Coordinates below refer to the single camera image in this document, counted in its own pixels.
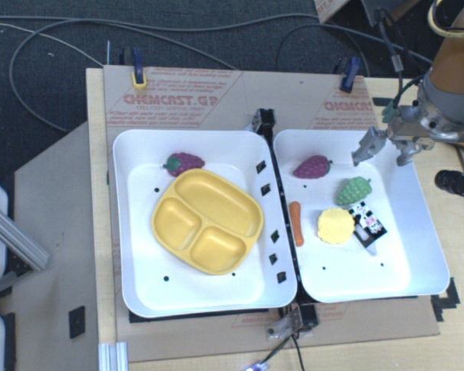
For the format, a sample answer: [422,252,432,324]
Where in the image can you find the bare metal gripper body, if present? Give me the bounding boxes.
[385,104,464,147]

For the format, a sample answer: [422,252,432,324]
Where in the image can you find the green grapes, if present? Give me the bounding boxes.
[336,175,373,207]

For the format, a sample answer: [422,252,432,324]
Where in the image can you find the purple grapes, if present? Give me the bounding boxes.
[162,151,206,178]
[292,154,333,180]

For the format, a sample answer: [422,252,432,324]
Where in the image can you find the black and white carton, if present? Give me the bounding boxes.
[348,201,388,257]

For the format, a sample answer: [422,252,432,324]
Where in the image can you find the yellow biscuit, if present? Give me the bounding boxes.
[317,206,356,244]

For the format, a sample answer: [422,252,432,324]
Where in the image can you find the thin black rod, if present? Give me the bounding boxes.
[265,129,302,305]

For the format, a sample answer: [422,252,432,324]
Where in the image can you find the orange sausage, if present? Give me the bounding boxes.
[288,200,305,247]

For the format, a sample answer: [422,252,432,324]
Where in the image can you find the white plastic tray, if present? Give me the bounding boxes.
[272,128,451,305]
[111,128,299,319]

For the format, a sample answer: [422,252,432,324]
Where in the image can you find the brown cardboard board red print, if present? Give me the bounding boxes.
[102,64,442,363]

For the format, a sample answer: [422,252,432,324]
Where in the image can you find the yellow divided plate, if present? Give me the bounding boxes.
[151,168,265,277]

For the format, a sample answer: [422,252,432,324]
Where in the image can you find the black cylinder on white bracket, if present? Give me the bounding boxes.
[434,169,464,199]

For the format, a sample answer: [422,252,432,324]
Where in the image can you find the black block with thin wires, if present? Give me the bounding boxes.
[250,107,276,135]
[265,302,320,342]

